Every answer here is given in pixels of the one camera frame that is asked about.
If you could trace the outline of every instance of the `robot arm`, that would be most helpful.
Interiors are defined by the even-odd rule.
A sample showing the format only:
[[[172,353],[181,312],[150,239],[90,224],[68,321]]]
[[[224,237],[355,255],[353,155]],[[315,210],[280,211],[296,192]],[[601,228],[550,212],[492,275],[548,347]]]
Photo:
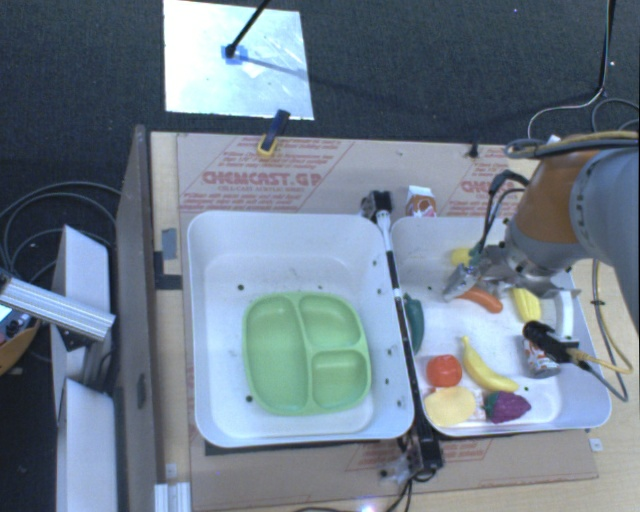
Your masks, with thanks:
[[[478,280],[505,281],[539,297],[577,260],[613,266],[638,329],[638,147],[579,151],[542,160],[507,225],[505,240],[480,246],[451,276],[444,296]]]

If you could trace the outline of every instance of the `orange sausage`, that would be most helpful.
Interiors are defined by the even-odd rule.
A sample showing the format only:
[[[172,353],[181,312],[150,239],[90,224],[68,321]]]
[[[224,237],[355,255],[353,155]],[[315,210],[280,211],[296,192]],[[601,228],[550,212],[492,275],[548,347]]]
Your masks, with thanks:
[[[488,291],[474,286],[462,295],[458,295],[458,299],[467,299],[476,304],[480,304],[489,313],[500,313],[502,311],[502,302],[495,295],[491,295]]]

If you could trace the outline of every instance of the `black carpet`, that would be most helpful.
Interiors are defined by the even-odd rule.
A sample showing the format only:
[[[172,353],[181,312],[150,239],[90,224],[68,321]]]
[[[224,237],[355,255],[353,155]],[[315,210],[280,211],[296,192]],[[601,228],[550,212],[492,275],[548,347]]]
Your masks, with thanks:
[[[274,0],[272,7],[301,13],[316,117],[290,122],[288,135],[506,143],[526,136],[538,110],[585,102],[598,85],[604,0]],[[60,181],[119,188],[136,124],[264,132],[260,119],[165,112],[162,23],[160,0],[0,2],[0,211]],[[640,4],[620,1],[609,97],[638,102],[639,48]],[[609,104],[598,125],[634,117]],[[590,130],[590,109],[554,112],[534,125],[541,137]],[[113,197],[92,195],[115,211]],[[52,200],[16,219],[9,245],[64,222],[112,237],[99,214]],[[23,251],[21,275],[55,258],[56,247],[51,236]],[[47,277],[39,283],[47,286]],[[47,354],[45,335],[34,351]],[[0,377],[0,509],[53,510],[49,367],[33,355],[18,366],[22,375]]]

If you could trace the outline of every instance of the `red tomato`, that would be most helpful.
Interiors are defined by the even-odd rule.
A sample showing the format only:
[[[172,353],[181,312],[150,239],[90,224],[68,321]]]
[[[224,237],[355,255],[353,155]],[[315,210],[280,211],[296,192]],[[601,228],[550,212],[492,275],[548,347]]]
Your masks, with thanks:
[[[437,388],[455,386],[462,379],[462,366],[455,356],[435,356],[427,363],[427,379]]]

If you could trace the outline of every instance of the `green plastic dish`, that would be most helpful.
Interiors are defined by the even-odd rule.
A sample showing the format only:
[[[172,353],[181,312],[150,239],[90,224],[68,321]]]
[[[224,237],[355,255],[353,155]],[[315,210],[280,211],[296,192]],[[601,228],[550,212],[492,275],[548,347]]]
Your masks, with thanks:
[[[252,396],[274,414],[349,409],[371,387],[358,314],[328,293],[276,293],[251,303],[243,318],[242,355]]]

